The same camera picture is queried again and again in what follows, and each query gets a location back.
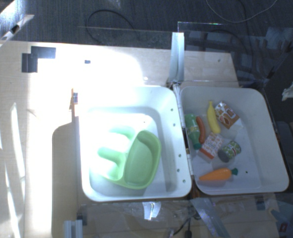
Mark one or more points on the white plastic tray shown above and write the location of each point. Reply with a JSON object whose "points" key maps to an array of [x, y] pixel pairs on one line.
{"points": [[166, 123], [260, 137]]}

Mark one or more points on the green divided plate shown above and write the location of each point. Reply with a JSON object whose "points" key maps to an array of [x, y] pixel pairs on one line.
{"points": [[141, 157]]}

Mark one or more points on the green plastic bottle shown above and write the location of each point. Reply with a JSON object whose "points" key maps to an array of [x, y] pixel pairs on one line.
{"points": [[192, 129]]}

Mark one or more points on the red sausage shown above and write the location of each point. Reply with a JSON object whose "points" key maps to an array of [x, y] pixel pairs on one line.
{"points": [[201, 130]]}

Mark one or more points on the yellow banana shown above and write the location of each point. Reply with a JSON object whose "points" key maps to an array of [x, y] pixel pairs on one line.
{"points": [[212, 119]]}

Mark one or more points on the orange and white carton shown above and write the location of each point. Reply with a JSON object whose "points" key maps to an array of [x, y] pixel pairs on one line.
{"points": [[212, 146]]}

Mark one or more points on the brown and white carton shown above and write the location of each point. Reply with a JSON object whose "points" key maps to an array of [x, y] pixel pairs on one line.
{"points": [[226, 115]]}

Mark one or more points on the green labelled can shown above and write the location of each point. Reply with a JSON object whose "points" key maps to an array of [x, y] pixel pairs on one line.
{"points": [[230, 151]]}

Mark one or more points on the orange carrot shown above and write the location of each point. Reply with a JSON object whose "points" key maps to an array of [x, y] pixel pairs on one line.
{"points": [[216, 175]]}

